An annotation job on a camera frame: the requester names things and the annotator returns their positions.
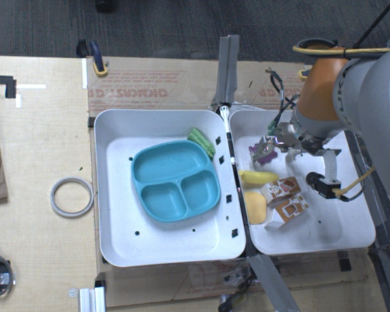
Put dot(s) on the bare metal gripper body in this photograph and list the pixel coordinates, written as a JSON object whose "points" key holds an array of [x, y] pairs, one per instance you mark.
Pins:
{"points": [[295, 138]]}

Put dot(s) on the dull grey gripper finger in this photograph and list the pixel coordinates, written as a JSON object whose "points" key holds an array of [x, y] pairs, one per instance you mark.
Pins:
{"points": [[268, 143], [257, 153]]}

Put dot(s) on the purple grapes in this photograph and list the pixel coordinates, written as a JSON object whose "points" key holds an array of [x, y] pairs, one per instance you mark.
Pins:
{"points": [[269, 157]]}

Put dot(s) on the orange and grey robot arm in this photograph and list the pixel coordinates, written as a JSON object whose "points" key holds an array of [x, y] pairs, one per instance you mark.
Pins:
{"points": [[360, 93]]}

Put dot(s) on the yellow banana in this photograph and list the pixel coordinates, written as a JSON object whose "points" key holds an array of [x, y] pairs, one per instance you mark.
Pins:
{"points": [[258, 177]]}

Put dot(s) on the white carton with brown print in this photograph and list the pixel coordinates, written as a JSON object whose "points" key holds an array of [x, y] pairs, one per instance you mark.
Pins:
{"points": [[279, 188], [289, 211]]}

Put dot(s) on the green bean pods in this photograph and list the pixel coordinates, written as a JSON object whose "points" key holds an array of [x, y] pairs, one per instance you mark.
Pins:
{"points": [[201, 140]]}

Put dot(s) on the blue divided plate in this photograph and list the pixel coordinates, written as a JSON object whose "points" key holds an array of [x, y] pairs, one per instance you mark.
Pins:
{"points": [[169, 161]]}

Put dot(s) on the white plastic tray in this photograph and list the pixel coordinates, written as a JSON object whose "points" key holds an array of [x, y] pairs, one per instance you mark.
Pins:
{"points": [[156, 239], [331, 226]]}

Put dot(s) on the brown cardboard board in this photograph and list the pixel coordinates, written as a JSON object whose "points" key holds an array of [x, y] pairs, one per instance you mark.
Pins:
{"points": [[149, 86]]}

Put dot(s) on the white tape roll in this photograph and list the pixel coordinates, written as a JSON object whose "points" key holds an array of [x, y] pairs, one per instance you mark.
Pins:
{"points": [[56, 203]]}

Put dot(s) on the black round object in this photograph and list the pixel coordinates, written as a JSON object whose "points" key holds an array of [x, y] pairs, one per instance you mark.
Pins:
{"points": [[104, 2]]}

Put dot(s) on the black cylinder on white bracket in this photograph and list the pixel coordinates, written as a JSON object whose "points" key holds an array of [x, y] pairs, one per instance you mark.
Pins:
{"points": [[325, 184]]}

